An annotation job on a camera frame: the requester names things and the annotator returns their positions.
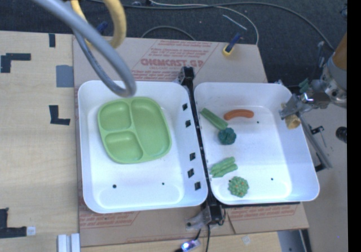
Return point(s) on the black cylinder on white bracket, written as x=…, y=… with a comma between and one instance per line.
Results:
x=341, y=134

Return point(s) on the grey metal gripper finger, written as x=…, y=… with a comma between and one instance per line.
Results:
x=287, y=108
x=302, y=107

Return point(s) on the tan bread piece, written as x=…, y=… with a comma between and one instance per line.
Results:
x=293, y=122

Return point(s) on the green beans bundle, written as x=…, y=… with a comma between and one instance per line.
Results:
x=224, y=167

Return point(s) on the orange sausage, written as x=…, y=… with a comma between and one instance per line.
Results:
x=238, y=114

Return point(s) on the thin black rod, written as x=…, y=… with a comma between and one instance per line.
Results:
x=200, y=146

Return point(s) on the white plastic tray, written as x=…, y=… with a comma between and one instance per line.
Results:
x=141, y=186
x=268, y=158

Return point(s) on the brown cardboard board red print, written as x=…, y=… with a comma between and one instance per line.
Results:
x=248, y=59

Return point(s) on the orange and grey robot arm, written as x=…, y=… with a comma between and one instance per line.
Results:
x=340, y=56

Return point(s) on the green divided plate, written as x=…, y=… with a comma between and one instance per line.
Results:
x=146, y=124

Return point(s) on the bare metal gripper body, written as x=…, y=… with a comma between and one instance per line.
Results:
x=321, y=98

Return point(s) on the dark green broccoli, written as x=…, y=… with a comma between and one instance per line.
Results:
x=227, y=136

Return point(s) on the green peas heap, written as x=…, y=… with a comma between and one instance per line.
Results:
x=238, y=186

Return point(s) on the green celery stick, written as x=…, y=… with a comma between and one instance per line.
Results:
x=214, y=118

